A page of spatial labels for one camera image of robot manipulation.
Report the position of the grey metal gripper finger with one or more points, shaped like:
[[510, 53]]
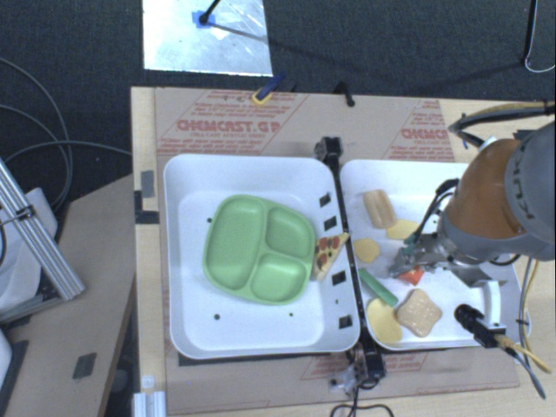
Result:
[[428, 268], [397, 266]]

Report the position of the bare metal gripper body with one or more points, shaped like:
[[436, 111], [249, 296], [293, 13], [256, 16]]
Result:
[[434, 250]]

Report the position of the orange red toy piece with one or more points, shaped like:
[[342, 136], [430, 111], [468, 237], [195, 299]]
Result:
[[412, 277]]

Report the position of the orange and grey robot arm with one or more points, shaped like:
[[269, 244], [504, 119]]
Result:
[[486, 198]]

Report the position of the green toy stick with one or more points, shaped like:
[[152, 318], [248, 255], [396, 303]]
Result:
[[378, 287]]

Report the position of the tan toy toast slice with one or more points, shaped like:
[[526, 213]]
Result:
[[419, 313]]

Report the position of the large yellow toy crisp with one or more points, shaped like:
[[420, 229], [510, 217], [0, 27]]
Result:
[[384, 322]]

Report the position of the thin black rod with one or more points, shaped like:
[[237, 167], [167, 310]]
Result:
[[347, 233]]

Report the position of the tan toy hot dog bun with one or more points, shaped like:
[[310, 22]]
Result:
[[379, 209]]

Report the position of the white plastic tray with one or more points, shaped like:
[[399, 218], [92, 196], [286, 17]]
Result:
[[191, 276], [438, 180]]

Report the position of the toy pizza slice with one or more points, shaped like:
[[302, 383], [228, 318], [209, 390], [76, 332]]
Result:
[[328, 252]]

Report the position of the green divided plate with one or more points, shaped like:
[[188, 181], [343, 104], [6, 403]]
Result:
[[243, 241]]

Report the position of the brown cardboard board red print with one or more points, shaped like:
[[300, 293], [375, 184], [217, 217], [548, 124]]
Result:
[[260, 124]]

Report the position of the black cylinder on white bracket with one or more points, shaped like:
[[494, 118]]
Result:
[[475, 322]]

